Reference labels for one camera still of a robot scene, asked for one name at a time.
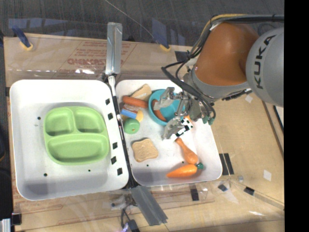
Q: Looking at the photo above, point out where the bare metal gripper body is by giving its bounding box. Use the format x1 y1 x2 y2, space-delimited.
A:
173 92 203 123

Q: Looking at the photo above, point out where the blue bowl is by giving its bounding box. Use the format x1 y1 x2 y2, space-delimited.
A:
148 88 187 127

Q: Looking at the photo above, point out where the black and white cow carton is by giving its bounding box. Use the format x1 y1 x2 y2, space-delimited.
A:
170 116 194 142

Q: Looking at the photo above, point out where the orange sausage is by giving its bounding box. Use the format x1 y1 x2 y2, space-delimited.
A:
151 99 168 122
122 95 149 109

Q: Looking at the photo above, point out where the tan bread slice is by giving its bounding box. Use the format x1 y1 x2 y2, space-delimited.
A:
131 138 159 163
131 83 153 102

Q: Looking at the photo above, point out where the white plastic tray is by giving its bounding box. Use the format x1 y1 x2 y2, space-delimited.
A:
9 79 129 201
115 79 223 188

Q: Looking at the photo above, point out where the yellow round toy food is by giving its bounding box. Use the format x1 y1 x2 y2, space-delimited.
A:
121 110 144 123

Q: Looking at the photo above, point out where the blue white red packet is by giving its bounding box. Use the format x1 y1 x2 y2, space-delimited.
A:
120 104 141 119

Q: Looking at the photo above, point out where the green apple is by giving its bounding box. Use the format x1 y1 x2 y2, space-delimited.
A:
123 117 140 135

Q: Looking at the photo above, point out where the orange carrot green top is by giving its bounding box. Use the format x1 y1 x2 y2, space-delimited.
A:
166 162 204 179

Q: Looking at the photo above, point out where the brown cardboard board red print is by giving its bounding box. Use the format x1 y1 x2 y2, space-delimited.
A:
3 32 285 232

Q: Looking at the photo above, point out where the green divided plate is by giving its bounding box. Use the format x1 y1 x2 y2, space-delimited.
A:
43 106 111 166

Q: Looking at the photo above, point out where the black block with wires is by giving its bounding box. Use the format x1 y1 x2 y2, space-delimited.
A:
127 220 140 232

